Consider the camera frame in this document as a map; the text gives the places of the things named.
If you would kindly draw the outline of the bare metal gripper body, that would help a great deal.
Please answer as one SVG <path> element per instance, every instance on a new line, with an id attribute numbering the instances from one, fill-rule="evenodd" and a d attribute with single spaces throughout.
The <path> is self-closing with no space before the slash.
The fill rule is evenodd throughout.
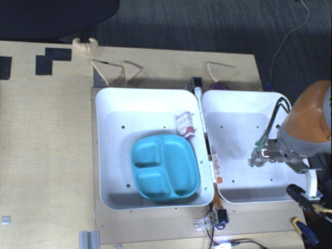
<path id="1" fill-rule="evenodd" d="M 296 173 L 306 173 L 310 170 L 304 160 L 305 157 L 294 153 L 282 140 L 267 140 L 266 145 L 261 149 L 261 161 L 263 163 L 283 162 Z"/>

